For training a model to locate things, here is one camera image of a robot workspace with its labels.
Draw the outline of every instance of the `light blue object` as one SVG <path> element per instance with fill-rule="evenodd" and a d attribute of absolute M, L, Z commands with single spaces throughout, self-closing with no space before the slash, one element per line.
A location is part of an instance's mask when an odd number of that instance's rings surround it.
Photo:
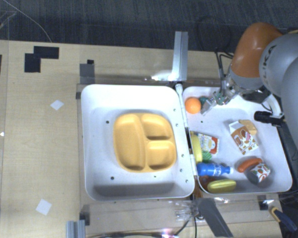
<path fill-rule="evenodd" d="M 222 174 L 231 174 L 233 173 L 233 168 L 224 167 L 219 164 L 214 163 L 198 163 L 197 170 L 199 176 L 211 176 L 211 177 L 219 177 Z"/>

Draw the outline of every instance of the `water bottle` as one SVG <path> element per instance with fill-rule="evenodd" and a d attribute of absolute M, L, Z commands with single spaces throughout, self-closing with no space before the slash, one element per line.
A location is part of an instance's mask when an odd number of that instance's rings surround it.
<path fill-rule="evenodd" d="M 233 173 L 233 168 L 225 167 L 215 163 L 198 163 L 197 170 L 199 176 L 212 176 L 212 177 L 219 177 L 220 175 L 226 173 L 231 174 Z"/>

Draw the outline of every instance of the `sausage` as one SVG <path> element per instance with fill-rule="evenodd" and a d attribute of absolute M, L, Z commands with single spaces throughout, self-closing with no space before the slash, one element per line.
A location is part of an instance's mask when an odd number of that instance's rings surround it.
<path fill-rule="evenodd" d="M 240 173 L 243 173 L 250 166 L 255 166 L 262 162 L 263 160 L 261 158 L 253 158 L 253 159 L 246 160 L 238 166 L 237 171 L 239 171 Z"/>

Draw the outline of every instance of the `dark floor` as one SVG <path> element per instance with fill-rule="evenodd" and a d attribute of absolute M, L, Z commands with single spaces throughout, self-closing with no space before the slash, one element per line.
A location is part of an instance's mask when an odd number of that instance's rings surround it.
<path fill-rule="evenodd" d="M 189 49 L 233 52 L 251 23 L 264 21 L 286 32 L 298 28 L 298 0 L 7 0 L 37 21 L 56 43 L 172 49 L 175 31 L 189 32 Z M 0 16 L 15 11 L 0 0 Z M 0 39 L 41 41 L 38 25 L 18 12 Z M 281 137 L 289 140 L 287 129 Z M 298 153 L 285 146 L 298 190 Z M 282 195 L 283 211 L 298 226 L 298 194 Z M 283 237 L 291 237 L 281 226 Z M 298 237 L 298 231 L 292 237 Z"/>

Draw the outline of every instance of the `wooden surface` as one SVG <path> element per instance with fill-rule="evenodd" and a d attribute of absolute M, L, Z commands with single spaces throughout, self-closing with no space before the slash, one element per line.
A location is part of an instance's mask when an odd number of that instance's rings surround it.
<path fill-rule="evenodd" d="M 35 45 L 60 47 L 60 57 L 42 59 L 41 73 L 24 73 L 24 54 L 33 53 Z M 61 238 L 66 235 L 66 221 L 78 219 L 75 93 L 79 64 L 94 60 L 96 75 L 149 77 L 171 69 L 172 54 L 169 50 L 9 42 L 0 238 Z M 218 77 L 213 53 L 189 52 L 188 61 L 189 78 Z M 58 111 L 50 107 L 55 100 L 64 103 Z M 52 204 L 46 216 L 36 211 L 41 199 Z M 280 237 L 278 223 L 267 211 L 259 211 L 256 203 L 252 205 L 220 206 L 234 236 Z M 111 208 L 103 207 L 103 217 L 109 221 L 102 225 L 116 229 L 119 223 L 110 221 Z M 122 212 L 119 216 L 125 222 L 140 221 L 130 214 Z M 169 216 L 154 218 L 159 222 Z M 192 224 L 181 232 L 181 237 L 193 237 Z M 214 237 L 205 222 L 199 223 L 198 237 Z"/>

